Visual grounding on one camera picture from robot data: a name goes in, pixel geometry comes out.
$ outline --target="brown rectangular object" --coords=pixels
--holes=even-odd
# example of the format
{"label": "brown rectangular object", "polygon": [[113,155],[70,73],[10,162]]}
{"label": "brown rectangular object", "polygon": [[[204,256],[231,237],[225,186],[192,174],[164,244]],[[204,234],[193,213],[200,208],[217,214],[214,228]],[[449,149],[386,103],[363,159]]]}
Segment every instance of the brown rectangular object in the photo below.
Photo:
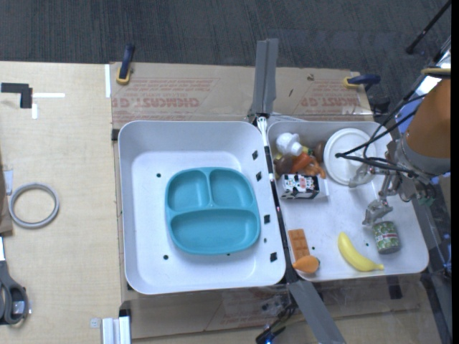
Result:
{"label": "brown rectangular object", "polygon": [[290,237],[290,245],[292,246],[295,260],[310,254],[304,229],[291,229],[288,231],[288,236]]}

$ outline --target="green can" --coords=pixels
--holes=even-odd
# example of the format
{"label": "green can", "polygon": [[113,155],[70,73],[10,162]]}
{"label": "green can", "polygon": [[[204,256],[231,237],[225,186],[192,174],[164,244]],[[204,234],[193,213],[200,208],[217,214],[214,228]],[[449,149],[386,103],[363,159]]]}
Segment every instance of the green can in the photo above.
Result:
{"label": "green can", "polygon": [[402,247],[393,221],[381,221],[373,225],[374,240],[380,254],[393,254]]}

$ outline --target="gray ring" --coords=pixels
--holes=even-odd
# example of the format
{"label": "gray ring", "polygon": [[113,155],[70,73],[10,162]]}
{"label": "gray ring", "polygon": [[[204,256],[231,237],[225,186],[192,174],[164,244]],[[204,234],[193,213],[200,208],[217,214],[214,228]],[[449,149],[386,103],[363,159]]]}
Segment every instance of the gray ring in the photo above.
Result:
{"label": "gray ring", "polygon": [[[14,213],[14,203],[16,203],[17,198],[20,195],[22,195],[25,191],[36,190],[36,189],[46,191],[55,201],[55,208],[53,209],[51,214],[47,218],[43,219],[42,221],[38,221],[37,223],[23,221],[16,215],[16,213]],[[46,226],[56,217],[57,212],[59,211],[59,199],[57,197],[56,191],[54,191],[47,184],[40,183],[40,182],[32,182],[32,183],[26,183],[18,187],[16,190],[14,190],[13,193],[11,194],[11,198],[9,199],[8,206],[9,206],[9,213],[11,214],[11,217],[13,218],[14,222],[17,225],[23,228],[36,229],[36,228],[41,228],[43,226]]]}

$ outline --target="wooden table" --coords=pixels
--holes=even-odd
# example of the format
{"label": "wooden table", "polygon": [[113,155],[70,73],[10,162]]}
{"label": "wooden table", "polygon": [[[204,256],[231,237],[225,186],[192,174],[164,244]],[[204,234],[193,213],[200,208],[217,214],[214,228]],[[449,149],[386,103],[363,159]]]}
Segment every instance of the wooden table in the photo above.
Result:
{"label": "wooden table", "polygon": [[[38,117],[19,108],[19,95],[0,93],[0,149],[13,188],[42,182],[60,198],[57,218],[42,229],[14,226],[4,237],[11,276],[23,284],[32,314],[17,328],[0,326],[0,343],[100,343],[98,319],[118,317],[121,276],[111,140],[111,101],[105,65],[0,62],[0,82],[33,87]],[[47,94],[64,97],[46,97]],[[52,201],[40,191],[19,198],[26,220],[48,215]],[[407,277],[413,304],[392,312],[359,315],[345,302],[331,306],[349,343],[440,343],[419,277]],[[142,343],[254,343],[262,328],[145,339]],[[286,343],[314,342],[311,329],[295,324]]]}

